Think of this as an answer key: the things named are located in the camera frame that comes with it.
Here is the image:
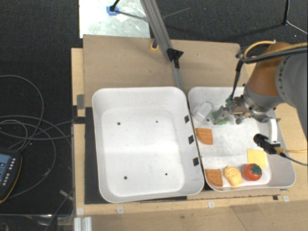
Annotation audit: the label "brown cardboard board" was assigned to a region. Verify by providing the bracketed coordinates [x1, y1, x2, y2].
[82, 34, 300, 205]

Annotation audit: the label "orange toy waffle piece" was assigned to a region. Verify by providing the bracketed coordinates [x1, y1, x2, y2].
[205, 168, 224, 188]
[195, 128, 214, 145]

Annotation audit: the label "yellow toy fries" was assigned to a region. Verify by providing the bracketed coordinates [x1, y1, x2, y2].
[224, 166, 243, 187]

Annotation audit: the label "white plastic tray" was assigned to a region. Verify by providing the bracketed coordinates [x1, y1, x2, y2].
[91, 86, 205, 204]
[187, 86, 296, 193]

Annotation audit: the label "green toy grapes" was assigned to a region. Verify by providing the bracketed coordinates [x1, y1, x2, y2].
[211, 111, 228, 126]

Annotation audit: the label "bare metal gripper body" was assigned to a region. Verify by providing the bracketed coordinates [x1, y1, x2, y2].
[227, 96, 282, 123]

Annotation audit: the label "yellow toy cheese slice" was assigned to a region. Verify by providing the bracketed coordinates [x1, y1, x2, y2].
[247, 148, 268, 169]

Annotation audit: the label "red toy tomato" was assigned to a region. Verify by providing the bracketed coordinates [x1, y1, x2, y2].
[244, 163, 263, 181]

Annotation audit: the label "black cylinder on white bracket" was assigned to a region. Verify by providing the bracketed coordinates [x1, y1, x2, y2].
[253, 118, 282, 155]

